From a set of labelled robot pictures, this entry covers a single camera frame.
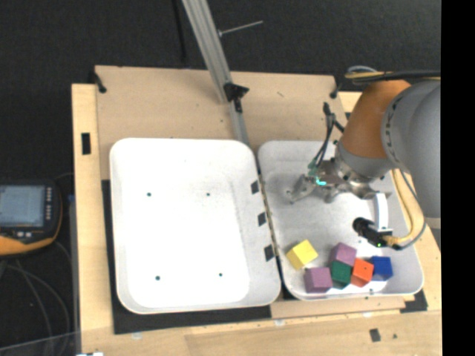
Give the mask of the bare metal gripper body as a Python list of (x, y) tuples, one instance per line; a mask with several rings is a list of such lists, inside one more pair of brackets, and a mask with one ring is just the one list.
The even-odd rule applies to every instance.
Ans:
[(337, 159), (324, 160), (309, 166), (309, 177), (313, 178), (321, 196), (323, 188), (337, 188), (340, 194), (350, 193), (362, 200), (371, 200), (377, 194), (383, 194), (386, 198), (392, 195), (390, 191), (373, 189), (370, 184), (374, 179), (356, 173)]

